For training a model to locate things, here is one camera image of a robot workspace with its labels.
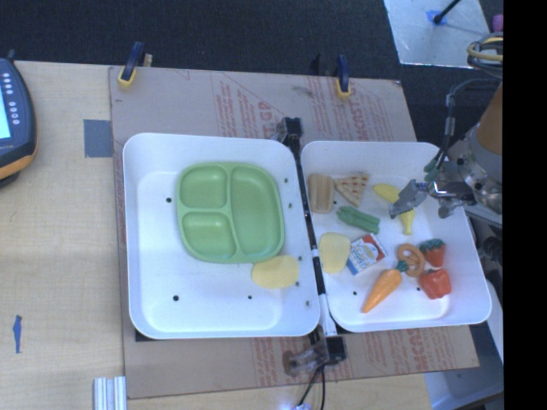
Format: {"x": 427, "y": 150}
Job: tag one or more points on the brown toy pretzel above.
{"x": 414, "y": 267}

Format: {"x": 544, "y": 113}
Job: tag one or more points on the green toy beans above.
{"x": 358, "y": 219}

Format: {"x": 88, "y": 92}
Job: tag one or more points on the thin black and white rod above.
{"x": 315, "y": 258}

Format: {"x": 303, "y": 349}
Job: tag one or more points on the brown cardboard board red print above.
{"x": 192, "y": 101}

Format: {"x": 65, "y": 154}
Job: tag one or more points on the yellow potato chip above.
{"x": 275, "y": 272}
{"x": 334, "y": 252}

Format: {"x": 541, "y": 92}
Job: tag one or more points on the tan toy bread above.
{"x": 320, "y": 192}

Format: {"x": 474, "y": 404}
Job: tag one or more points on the white plastic tray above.
{"x": 205, "y": 297}
{"x": 397, "y": 314}

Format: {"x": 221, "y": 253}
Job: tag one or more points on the black cylinder on white bracket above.
{"x": 492, "y": 249}

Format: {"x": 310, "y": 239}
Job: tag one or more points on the green divided plate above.
{"x": 250, "y": 212}

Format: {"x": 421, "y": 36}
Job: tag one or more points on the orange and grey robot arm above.
{"x": 491, "y": 120}

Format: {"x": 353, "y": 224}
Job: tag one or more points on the yellow banana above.
{"x": 408, "y": 222}

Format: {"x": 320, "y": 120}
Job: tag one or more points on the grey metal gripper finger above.
{"x": 449, "y": 206}
{"x": 408, "y": 199}

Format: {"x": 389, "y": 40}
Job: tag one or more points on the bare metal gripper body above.
{"x": 463, "y": 182}

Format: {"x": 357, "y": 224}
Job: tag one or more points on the orange carrot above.
{"x": 382, "y": 291}

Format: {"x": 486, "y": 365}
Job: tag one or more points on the toy pizza slice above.
{"x": 352, "y": 187}

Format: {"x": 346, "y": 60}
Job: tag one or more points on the red toy bell pepper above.
{"x": 436, "y": 284}

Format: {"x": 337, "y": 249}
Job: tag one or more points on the red toy strawberry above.
{"x": 433, "y": 253}

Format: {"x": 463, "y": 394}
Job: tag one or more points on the small white and red carton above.
{"x": 366, "y": 253}

